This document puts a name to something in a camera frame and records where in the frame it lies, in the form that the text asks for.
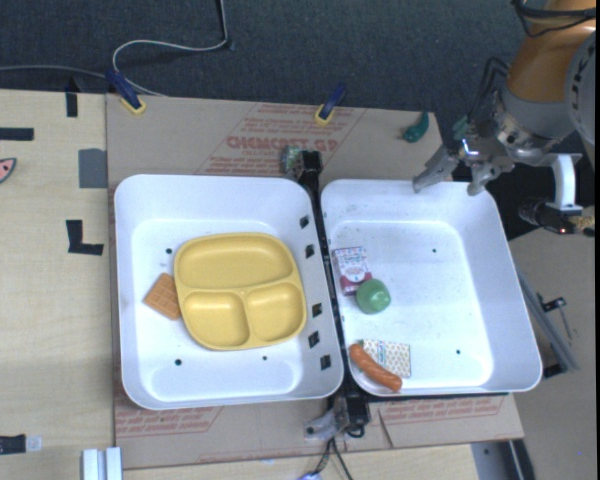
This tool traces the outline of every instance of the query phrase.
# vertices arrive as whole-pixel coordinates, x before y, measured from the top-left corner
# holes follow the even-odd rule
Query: toy sausage
[[[392,391],[402,389],[402,378],[376,363],[357,343],[349,347],[349,357],[370,379],[378,384],[382,384]]]

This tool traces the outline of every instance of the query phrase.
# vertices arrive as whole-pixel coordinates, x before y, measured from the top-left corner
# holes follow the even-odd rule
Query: cracker
[[[171,320],[180,318],[176,283],[169,274],[160,274],[143,302]]]

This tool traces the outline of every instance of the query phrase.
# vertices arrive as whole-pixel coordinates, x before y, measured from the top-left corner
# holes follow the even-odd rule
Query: small package
[[[391,373],[403,378],[411,377],[411,351],[408,344],[365,339],[362,348]]]
[[[364,247],[345,247],[333,251],[333,263],[340,287],[345,295],[353,295],[365,281],[372,278]]]

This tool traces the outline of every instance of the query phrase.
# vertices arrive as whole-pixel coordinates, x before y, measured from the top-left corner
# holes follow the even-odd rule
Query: yellow plastic plate
[[[293,256],[265,233],[190,240],[178,249],[174,278],[187,330],[207,348],[273,345],[296,336],[307,320]]]

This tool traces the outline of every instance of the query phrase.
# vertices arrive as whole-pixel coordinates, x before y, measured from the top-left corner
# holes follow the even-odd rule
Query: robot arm
[[[556,232],[573,232],[566,223],[581,208],[569,201],[572,173],[550,151],[574,130],[595,145],[596,0],[547,0],[541,9],[529,1],[512,0],[526,37],[511,66],[489,59],[473,107],[454,126],[455,146],[441,147],[413,187],[419,192],[448,178],[461,162],[471,169],[471,195],[516,163],[551,166],[557,195],[549,211],[562,214],[565,225],[533,221],[529,208],[521,216]],[[496,87],[498,75],[506,83]],[[536,214],[542,209],[533,208]]]

